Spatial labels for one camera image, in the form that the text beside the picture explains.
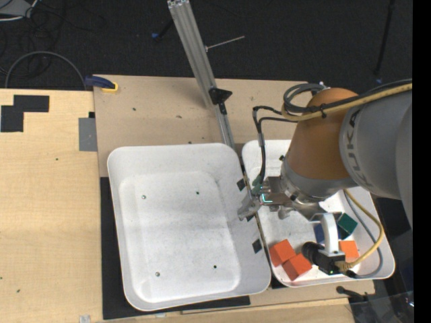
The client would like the pale wood board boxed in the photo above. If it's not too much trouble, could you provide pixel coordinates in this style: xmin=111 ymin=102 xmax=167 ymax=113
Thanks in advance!
xmin=92 ymin=75 xmax=377 ymax=316

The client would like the orange cube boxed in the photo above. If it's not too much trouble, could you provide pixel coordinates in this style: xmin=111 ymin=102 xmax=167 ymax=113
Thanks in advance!
xmin=338 ymin=240 xmax=360 ymax=262

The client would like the white plastic tray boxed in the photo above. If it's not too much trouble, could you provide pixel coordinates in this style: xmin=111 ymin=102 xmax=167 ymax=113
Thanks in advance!
xmin=106 ymin=142 xmax=273 ymax=312
xmin=240 ymin=139 xmax=396 ymax=289

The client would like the blue cube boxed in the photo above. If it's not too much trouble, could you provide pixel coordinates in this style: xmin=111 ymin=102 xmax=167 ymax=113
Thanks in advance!
xmin=313 ymin=223 xmax=326 ymax=245

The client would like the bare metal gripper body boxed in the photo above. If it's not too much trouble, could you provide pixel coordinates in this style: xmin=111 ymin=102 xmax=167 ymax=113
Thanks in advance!
xmin=259 ymin=176 xmax=328 ymax=221

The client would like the red-orange cube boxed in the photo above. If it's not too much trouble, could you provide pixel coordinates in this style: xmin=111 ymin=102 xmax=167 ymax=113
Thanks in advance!
xmin=269 ymin=238 xmax=298 ymax=268
xmin=281 ymin=252 xmax=313 ymax=281

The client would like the green cube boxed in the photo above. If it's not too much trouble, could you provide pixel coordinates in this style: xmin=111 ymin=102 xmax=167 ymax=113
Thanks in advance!
xmin=336 ymin=212 xmax=359 ymax=239

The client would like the black cylinder on white bracket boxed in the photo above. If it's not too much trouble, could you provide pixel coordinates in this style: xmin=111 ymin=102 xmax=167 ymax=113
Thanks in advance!
xmin=300 ymin=211 xmax=347 ymax=276

